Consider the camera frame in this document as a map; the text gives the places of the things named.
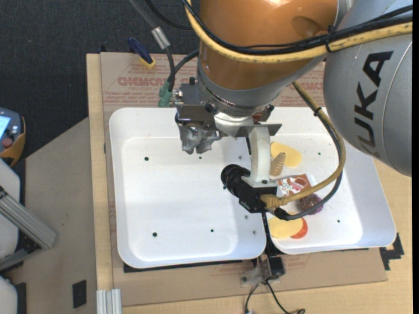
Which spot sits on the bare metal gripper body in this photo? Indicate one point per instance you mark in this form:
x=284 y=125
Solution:
x=193 y=108

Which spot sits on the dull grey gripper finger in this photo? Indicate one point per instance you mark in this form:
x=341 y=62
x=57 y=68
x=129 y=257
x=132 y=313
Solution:
x=189 y=142
x=205 y=142

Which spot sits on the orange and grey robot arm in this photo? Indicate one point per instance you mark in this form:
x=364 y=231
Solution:
x=268 y=28

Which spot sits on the white plastic tray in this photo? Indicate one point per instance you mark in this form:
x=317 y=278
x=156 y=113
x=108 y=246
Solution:
x=347 y=188
x=176 y=201

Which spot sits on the tan ridged cone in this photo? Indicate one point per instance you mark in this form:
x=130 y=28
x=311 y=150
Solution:
x=277 y=166

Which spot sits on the yellow flat round slice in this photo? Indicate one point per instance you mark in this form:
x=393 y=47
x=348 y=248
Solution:
x=291 y=152

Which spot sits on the brown packet with rabbit print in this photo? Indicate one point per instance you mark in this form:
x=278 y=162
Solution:
x=301 y=181

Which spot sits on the purple grapes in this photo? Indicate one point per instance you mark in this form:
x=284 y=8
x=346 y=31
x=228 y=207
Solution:
x=307 y=203

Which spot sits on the red flat round slice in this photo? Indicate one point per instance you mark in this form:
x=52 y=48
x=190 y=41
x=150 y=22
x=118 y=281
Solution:
x=302 y=231

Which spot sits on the brown cardboard board red print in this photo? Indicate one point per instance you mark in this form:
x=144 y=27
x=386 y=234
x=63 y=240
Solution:
x=196 y=289

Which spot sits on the black cylinder on white bracket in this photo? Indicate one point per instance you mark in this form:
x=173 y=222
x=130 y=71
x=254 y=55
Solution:
x=260 y=155

